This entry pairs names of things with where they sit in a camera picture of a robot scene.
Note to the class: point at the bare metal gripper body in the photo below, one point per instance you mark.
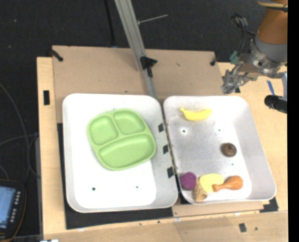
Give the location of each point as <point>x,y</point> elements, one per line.
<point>261,64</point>

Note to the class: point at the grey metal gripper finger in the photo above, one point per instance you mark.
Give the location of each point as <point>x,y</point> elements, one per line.
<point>238,81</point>
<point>227,84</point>

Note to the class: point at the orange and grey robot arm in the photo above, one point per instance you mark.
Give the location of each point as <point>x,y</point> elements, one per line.
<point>272,21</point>

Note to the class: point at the yellow banana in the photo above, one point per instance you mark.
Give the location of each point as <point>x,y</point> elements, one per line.
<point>196,115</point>

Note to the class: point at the brown doughnut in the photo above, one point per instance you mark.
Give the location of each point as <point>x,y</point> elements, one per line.
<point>228,150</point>

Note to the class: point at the white plastic tray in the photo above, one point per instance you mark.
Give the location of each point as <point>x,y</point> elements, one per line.
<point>202,147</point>
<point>114,190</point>

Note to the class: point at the yellow flat slice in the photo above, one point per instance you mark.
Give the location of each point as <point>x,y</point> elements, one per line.
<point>211,181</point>

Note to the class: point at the orange chicken drumstick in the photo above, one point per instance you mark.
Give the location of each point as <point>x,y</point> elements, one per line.
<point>232,183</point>

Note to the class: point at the purple grapes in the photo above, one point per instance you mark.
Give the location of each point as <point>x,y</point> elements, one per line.
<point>188,181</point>

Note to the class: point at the tan bread piece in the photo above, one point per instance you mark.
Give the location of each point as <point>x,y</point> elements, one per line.
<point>199,195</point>

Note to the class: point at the green divided plate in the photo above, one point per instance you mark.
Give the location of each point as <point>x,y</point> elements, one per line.
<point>124,150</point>

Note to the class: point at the brown cardboard board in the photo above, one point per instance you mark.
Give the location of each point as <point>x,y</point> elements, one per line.
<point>96,72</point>

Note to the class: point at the black cylinder on white bracket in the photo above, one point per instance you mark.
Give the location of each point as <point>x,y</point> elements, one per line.
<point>275,103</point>

